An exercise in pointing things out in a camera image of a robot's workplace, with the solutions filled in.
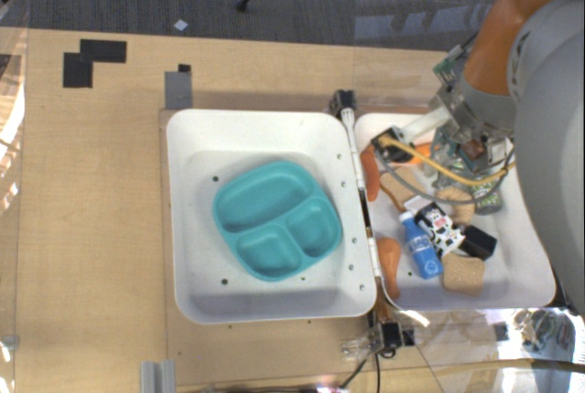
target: gray cable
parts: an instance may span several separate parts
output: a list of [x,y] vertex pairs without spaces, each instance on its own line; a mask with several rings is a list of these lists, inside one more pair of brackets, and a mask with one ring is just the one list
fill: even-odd
[[[412,186],[406,180],[404,180],[400,175],[398,175],[394,171],[394,169],[392,167],[390,167],[390,165],[384,160],[384,157],[377,149],[374,149],[374,154],[376,155],[376,158],[380,161],[380,163],[382,163],[384,170],[386,170],[386,172],[391,174],[401,185],[405,186],[408,190],[410,190],[413,193],[416,193],[420,197],[427,198],[430,201],[434,201],[436,203],[443,203],[445,205],[451,205],[451,206],[477,205],[478,203],[481,203],[486,198],[493,195],[497,191],[497,189],[500,187],[500,185],[502,185],[502,182],[504,182],[504,179],[506,178],[506,175],[502,175],[500,178],[498,178],[497,182],[495,183],[494,186],[492,186],[490,191],[487,192],[485,195],[483,195],[481,198],[468,199],[468,200],[464,200],[464,201],[454,201],[451,199],[438,198],[436,196],[429,195],[427,193],[420,191],[417,187]],[[512,151],[510,151],[510,154],[505,159],[504,167],[507,167],[510,164],[510,161],[511,161],[513,155],[514,155],[514,149],[512,149]]]

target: white bottle cap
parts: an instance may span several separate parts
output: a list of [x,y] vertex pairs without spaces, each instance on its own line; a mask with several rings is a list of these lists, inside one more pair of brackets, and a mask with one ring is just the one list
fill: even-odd
[[400,222],[404,222],[404,221],[406,221],[408,219],[413,219],[413,218],[414,218],[414,215],[410,211],[405,211],[399,217]]

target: table top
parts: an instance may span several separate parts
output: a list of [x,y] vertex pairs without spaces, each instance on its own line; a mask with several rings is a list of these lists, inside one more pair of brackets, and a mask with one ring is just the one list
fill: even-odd
[[[65,89],[63,54],[79,52],[82,38],[124,40],[127,60],[94,63],[92,89]],[[420,95],[430,97],[437,88],[431,67],[442,56],[30,30],[17,273],[18,391],[136,392],[141,362],[169,357],[177,362],[180,391],[233,385],[239,378],[266,386],[346,377],[355,364],[342,361],[339,343],[365,329],[361,319],[199,326],[186,334],[197,344],[199,358],[179,359],[182,354],[171,352],[159,138],[165,72],[176,71],[178,64],[191,66],[196,107],[319,111],[335,90],[354,87],[357,70],[397,85],[415,80]],[[356,63],[364,59],[367,64]],[[394,69],[388,72],[388,66]],[[457,349],[459,360],[451,357],[451,364],[464,362],[469,349],[475,349],[477,361],[494,358],[493,332],[484,330],[476,315],[435,315],[438,325],[449,316],[451,326],[474,327],[479,340],[476,347]],[[436,345],[443,341],[435,339]],[[312,352],[303,352],[306,343]],[[400,349],[396,359],[383,362],[385,388],[441,391],[443,382],[428,368],[428,359],[417,348]],[[198,383],[187,373],[197,362],[206,372]],[[356,391],[375,385],[373,365],[365,370],[369,373],[355,380]],[[473,373],[465,372],[469,380]]]

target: blue bottle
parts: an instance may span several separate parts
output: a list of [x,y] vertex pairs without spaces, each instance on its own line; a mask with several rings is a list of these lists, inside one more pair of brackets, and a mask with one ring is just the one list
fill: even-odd
[[419,274],[425,280],[442,274],[442,264],[432,247],[429,237],[424,230],[414,222],[414,216],[407,211],[400,215],[400,222],[404,226],[405,240],[412,258],[419,268]]

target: teal plate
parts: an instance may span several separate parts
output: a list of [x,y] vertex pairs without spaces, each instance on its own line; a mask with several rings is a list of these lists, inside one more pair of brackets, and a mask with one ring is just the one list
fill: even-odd
[[288,161],[257,167],[221,187],[213,218],[241,265],[265,281],[306,270],[341,241],[333,204],[307,171]]

